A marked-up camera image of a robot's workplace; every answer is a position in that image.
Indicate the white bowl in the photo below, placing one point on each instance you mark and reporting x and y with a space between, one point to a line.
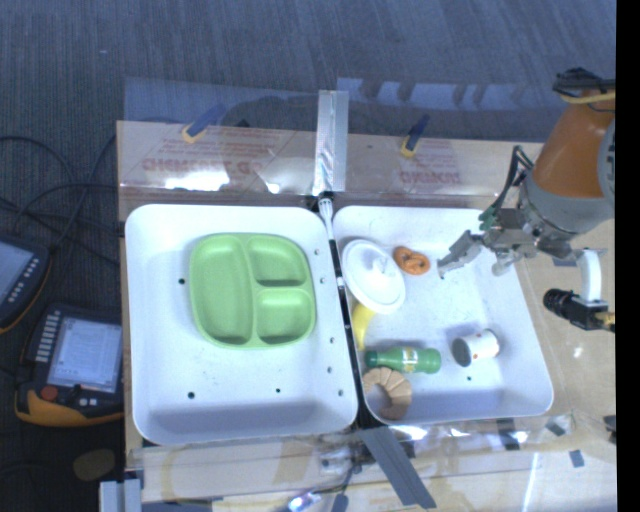
372 277

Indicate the brown cardboard board red print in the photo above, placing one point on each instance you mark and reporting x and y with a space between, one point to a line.
565 360

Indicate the tan croissant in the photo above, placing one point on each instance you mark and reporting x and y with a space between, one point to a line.
392 390

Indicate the orange pretzel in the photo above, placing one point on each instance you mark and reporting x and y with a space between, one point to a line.
411 260

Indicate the black cylinder on white bracket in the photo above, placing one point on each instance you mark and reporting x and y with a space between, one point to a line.
580 295

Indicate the white plastic tray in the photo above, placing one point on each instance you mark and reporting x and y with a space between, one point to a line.
170 310
480 390

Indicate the thin black and white rod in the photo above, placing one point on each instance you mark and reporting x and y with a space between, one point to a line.
331 235

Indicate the yellow banana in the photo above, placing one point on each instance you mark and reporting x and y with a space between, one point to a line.
361 320

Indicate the green bottle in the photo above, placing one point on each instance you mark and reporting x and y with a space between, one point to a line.
405 360

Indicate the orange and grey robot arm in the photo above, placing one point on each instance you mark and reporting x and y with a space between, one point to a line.
570 160

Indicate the green divided plate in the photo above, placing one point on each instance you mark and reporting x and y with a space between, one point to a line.
230 290

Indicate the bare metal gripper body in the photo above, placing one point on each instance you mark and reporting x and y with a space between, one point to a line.
520 234

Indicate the white can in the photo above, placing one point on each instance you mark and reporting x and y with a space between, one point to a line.
477 345

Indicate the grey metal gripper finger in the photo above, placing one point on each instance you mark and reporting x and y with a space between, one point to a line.
504 262
457 255

